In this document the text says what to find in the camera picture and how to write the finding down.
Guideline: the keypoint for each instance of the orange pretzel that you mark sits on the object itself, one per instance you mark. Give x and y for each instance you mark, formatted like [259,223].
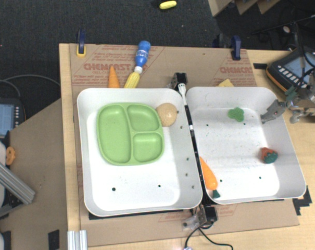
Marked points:
[10,155]

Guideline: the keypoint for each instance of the blue bottle with white cap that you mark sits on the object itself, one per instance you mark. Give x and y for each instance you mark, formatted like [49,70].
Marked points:
[142,57]

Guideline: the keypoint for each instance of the thin black and white rod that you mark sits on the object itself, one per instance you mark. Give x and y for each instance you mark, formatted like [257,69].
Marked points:
[191,127]

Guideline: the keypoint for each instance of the green broccoli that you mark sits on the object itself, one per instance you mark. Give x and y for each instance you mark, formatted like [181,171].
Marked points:
[236,114]

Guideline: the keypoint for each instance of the brown cardboard board red print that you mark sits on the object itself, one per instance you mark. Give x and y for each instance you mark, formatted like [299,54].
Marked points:
[157,61]

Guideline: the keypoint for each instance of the red strawberry with green leaves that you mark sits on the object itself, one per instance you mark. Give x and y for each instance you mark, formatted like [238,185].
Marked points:
[269,155]

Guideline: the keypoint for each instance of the white plastic tray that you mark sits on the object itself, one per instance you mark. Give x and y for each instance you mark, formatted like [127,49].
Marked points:
[139,189]
[232,150]

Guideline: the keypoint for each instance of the yellow corn cob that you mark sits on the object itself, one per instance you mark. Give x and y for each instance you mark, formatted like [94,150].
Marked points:
[132,80]

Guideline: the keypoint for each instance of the orange carrot with green top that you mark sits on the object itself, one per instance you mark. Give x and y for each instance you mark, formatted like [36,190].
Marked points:
[209,177]

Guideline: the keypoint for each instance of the tan round bread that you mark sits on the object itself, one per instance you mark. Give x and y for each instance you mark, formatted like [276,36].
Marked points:
[168,114]

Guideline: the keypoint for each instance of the green divided plate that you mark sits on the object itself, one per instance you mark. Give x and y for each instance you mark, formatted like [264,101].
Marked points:
[113,134]

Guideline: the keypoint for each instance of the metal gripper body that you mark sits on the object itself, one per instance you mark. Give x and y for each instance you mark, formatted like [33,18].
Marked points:
[309,100]

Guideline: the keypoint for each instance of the yellow cheese wedge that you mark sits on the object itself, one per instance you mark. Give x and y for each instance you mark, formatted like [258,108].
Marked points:
[225,83]

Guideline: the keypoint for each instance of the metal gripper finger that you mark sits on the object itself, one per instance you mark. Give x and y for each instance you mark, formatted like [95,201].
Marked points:
[297,116]
[273,112]

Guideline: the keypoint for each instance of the yellow oval toy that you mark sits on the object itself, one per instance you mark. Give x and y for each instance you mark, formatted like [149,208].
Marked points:
[168,4]

